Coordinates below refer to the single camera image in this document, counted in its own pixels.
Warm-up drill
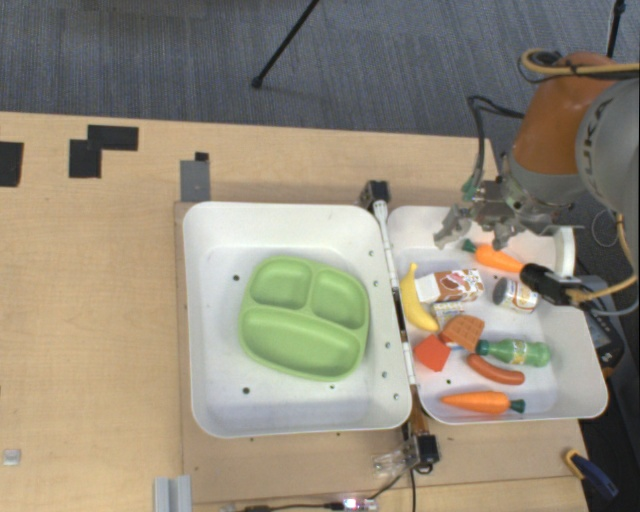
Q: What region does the brown sausage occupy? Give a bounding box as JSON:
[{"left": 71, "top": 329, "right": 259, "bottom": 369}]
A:
[{"left": 466, "top": 352, "right": 527, "bottom": 387}]

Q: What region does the orange carrot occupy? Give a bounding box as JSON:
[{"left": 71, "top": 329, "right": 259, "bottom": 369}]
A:
[
  {"left": 460, "top": 238, "right": 526, "bottom": 275},
  {"left": 440, "top": 390, "right": 527, "bottom": 416}
]

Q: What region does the black tripod leg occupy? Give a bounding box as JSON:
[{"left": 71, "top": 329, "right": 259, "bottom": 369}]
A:
[
  {"left": 250, "top": 0, "right": 322, "bottom": 90},
  {"left": 605, "top": 0, "right": 628, "bottom": 58}
]

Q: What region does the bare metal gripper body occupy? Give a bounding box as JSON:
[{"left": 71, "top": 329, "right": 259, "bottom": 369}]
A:
[{"left": 468, "top": 175, "right": 557, "bottom": 235}]

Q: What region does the white plastic tray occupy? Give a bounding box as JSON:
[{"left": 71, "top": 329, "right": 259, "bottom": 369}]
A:
[
  {"left": 387, "top": 204, "right": 610, "bottom": 427},
  {"left": 181, "top": 200, "right": 414, "bottom": 440}
]

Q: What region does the black cylinder on white bracket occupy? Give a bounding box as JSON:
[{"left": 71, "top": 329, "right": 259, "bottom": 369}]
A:
[{"left": 519, "top": 225, "right": 585, "bottom": 307}]

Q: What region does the thin black and white rod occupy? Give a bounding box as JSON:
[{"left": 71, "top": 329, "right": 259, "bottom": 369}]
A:
[{"left": 371, "top": 199, "right": 418, "bottom": 387}]

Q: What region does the red cube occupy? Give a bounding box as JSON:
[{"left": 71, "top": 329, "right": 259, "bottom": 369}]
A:
[{"left": 412, "top": 333, "right": 451, "bottom": 374}]

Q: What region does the green divided plate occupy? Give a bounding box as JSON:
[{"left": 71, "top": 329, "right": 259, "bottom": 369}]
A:
[{"left": 238, "top": 255, "right": 372, "bottom": 384}]

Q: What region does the brown and white carton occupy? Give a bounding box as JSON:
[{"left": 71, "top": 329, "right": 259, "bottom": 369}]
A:
[{"left": 414, "top": 268, "right": 486, "bottom": 305}]

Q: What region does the black block with thin wires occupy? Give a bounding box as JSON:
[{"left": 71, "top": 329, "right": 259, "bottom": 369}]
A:
[
  {"left": 414, "top": 433, "right": 443, "bottom": 474},
  {"left": 363, "top": 180, "right": 392, "bottom": 207}
]

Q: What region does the yellow banana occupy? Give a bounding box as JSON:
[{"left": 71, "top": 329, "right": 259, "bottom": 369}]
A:
[{"left": 399, "top": 262, "right": 441, "bottom": 333}]

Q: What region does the small silver can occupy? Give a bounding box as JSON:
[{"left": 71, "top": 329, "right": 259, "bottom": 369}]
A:
[{"left": 491, "top": 277, "right": 540, "bottom": 315}]

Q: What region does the small white and yellow packet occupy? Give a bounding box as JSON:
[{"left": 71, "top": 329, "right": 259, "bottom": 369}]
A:
[{"left": 431, "top": 300, "right": 467, "bottom": 332}]

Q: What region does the green bottle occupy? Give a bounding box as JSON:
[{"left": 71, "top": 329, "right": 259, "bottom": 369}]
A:
[{"left": 474, "top": 338, "right": 553, "bottom": 369}]

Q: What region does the brown waffle biscuit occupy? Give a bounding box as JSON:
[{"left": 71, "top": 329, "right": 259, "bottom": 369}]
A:
[{"left": 440, "top": 314, "right": 487, "bottom": 353}]

